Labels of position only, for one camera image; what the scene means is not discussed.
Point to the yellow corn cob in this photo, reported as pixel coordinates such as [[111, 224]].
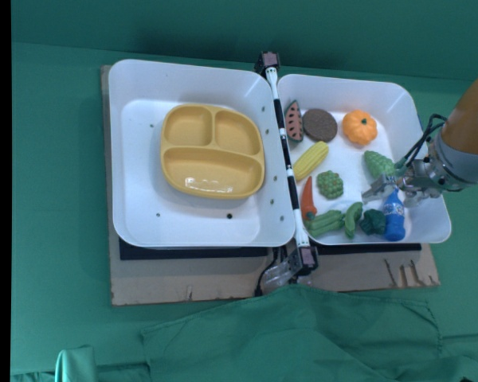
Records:
[[310, 160]]

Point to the light green grapes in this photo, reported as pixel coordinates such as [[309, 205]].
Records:
[[377, 164]]

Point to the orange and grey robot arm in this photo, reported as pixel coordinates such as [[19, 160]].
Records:
[[468, 125]]

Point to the brown cardboard board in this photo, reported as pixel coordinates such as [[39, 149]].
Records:
[[183, 281]]

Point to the white plastic tray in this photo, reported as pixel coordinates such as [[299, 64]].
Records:
[[143, 213], [342, 90]]

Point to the brown round biscuit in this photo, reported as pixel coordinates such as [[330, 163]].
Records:
[[320, 125]]

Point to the yellow divided plate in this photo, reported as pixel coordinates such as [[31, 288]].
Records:
[[211, 169]]

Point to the green bean bundle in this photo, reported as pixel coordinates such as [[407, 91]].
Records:
[[324, 223]]

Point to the green cloth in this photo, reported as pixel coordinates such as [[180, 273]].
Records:
[[302, 332]]

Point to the orange pumpkin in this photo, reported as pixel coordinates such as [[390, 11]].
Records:
[[359, 129]]

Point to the green bumpy round fruit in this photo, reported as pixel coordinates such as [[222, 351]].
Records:
[[330, 184]]

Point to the thin black and white rod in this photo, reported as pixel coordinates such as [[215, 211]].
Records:
[[278, 111]]

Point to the red chili pepper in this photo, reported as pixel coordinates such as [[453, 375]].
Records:
[[308, 199]]

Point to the dark green broccoli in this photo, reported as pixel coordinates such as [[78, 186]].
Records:
[[373, 222]]

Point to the blue bottle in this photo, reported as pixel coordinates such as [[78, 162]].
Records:
[[394, 221]]

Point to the green pea pod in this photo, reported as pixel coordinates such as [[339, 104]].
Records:
[[353, 219]]

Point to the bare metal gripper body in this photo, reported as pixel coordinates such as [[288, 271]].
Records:
[[426, 177]]

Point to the red watermelon slice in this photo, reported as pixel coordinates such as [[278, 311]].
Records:
[[294, 123]]

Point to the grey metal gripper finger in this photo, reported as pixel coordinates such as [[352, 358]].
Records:
[[380, 187], [413, 200]]

